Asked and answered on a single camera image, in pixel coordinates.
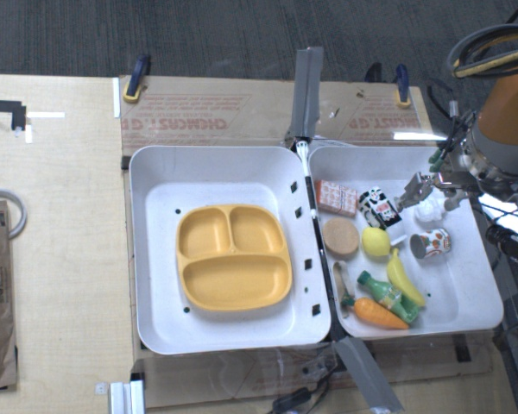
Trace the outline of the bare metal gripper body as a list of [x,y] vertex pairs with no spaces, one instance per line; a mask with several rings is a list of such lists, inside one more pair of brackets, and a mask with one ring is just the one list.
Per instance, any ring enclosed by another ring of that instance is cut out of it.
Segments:
[[481,154],[448,153],[431,158],[434,185],[445,192],[488,194],[502,202],[518,201],[518,176],[506,173]]

